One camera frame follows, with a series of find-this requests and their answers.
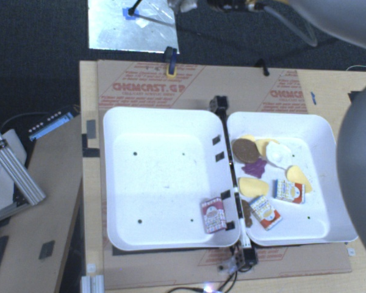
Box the brown cardboard board, red print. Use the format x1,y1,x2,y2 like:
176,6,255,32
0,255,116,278
96,60,353,290

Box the thin black and white rod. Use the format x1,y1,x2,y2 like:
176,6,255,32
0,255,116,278
218,108,251,250

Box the brown round biscuit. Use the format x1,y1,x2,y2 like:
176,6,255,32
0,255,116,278
232,137,261,165

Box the white plastic tray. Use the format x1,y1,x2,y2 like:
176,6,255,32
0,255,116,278
102,106,242,251
226,111,359,247

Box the white fried egg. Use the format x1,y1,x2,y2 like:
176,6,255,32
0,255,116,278
265,140,293,169

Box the purple grapes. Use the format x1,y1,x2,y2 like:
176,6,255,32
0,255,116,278
241,157,268,178

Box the red and white carton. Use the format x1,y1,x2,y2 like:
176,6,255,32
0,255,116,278
199,197,228,234

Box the white and orange carton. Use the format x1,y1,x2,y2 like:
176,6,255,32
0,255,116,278
249,195,283,231
273,178,306,205

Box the brown gingerbread biscuit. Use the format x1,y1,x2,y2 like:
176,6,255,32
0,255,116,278
240,199,254,228

